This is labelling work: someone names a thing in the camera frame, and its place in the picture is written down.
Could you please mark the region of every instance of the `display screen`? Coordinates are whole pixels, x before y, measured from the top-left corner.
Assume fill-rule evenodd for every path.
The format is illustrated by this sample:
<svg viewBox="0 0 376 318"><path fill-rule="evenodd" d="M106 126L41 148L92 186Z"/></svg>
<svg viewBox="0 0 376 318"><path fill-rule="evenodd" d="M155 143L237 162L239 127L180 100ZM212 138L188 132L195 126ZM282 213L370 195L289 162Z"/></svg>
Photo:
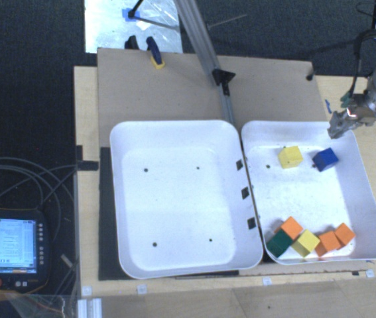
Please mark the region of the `display screen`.
<svg viewBox="0 0 376 318"><path fill-rule="evenodd" d="M36 273L36 221L0 218L0 273Z"/></svg>

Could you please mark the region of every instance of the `black floor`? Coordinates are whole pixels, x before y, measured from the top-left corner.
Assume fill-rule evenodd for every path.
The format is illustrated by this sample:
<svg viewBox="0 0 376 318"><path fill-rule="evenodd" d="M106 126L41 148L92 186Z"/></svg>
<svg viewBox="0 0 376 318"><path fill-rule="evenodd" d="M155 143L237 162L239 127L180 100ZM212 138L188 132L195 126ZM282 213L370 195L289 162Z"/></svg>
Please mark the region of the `black floor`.
<svg viewBox="0 0 376 318"><path fill-rule="evenodd" d="M371 18L355 6L373 0L198 0L218 54L310 60L317 74L352 75L352 42ZM184 50L192 51L185 35ZM75 164L73 67L94 66L84 52L84 0L0 0L0 156L24 158L45 168ZM362 74L376 65L376 43L363 47ZM0 191L15 178L0 174ZM72 187L69 180L66 185ZM32 192L4 204L31 203ZM54 268L42 293L53 294L75 261L74 212L62 204Z"/></svg>

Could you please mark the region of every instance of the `blue cube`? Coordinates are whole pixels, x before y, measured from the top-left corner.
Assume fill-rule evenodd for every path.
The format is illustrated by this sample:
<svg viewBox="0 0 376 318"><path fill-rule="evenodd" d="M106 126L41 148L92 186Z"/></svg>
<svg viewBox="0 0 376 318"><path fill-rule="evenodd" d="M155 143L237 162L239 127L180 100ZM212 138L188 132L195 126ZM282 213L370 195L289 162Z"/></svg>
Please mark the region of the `blue cube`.
<svg viewBox="0 0 376 318"><path fill-rule="evenodd" d="M329 147L315 155L313 157L313 162L318 168L319 172L331 168L338 162L338 158L334 151Z"/></svg>

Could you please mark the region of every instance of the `orange cube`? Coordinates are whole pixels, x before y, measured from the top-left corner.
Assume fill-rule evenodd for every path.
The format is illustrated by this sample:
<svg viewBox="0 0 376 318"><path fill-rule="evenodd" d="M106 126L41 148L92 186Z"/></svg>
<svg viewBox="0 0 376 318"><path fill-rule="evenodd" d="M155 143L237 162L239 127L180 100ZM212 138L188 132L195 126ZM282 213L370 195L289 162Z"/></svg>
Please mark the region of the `orange cube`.
<svg viewBox="0 0 376 318"><path fill-rule="evenodd" d="M345 223L342 223L335 230L335 235L340 241L341 247L347 245L355 237L355 233Z"/></svg>
<svg viewBox="0 0 376 318"><path fill-rule="evenodd" d="M316 247L316 253L319 257L324 254L341 248L341 243L335 235L335 232L329 231L319 236L320 243Z"/></svg>
<svg viewBox="0 0 376 318"><path fill-rule="evenodd" d="M303 230L302 226L292 217L289 217L277 231L279 229L282 229L292 240L297 239Z"/></svg>

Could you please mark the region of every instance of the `empty white tray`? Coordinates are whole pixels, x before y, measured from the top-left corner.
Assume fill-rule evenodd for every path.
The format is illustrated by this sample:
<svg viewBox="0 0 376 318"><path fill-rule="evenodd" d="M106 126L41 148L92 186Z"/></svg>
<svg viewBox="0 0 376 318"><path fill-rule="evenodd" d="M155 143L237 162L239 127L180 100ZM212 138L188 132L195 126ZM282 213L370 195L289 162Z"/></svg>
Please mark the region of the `empty white tray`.
<svg viewBox="0 0 376 318"><path fill-rule="evenodd" d="M119 261L128 275L220 272L260 262L263 245L231 124L125 122L110 139Z"/></svg>
<svg viewBox="0 0 376 318"><path fill-rule="evenodd" d="M327 122L251 121L242 141L257 213L267 242L279 225L293 216L316 235L347 224L356 238L346 247L319 258L302 258L293 248L271 257L280 264L376 259L376 202L352 131L339 139L328 136ZM283 169L278 153L298 146L304 161ZM332 147L339 162L319 172L312 158Z"/></svg>

